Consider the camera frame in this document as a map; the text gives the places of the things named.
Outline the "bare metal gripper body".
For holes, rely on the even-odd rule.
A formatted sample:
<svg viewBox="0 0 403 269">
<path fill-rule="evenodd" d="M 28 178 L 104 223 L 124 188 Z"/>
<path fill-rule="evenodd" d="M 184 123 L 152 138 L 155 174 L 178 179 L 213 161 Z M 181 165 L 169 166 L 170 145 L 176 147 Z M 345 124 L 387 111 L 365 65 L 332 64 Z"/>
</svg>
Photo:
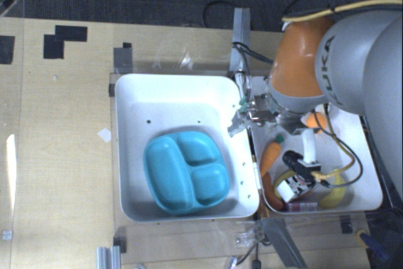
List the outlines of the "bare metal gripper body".
<svg viewBox="0 0 403 269">
<path fill-rule="evenodd" d="M 280 126 L 290 135 L 300 134 L 305 125 L 302 123 L 301 113 L 292 112 L 282 107 L 270 94 L 255 96 L 248 118 L 252 122 L 269 122 Z"/>
</svg>

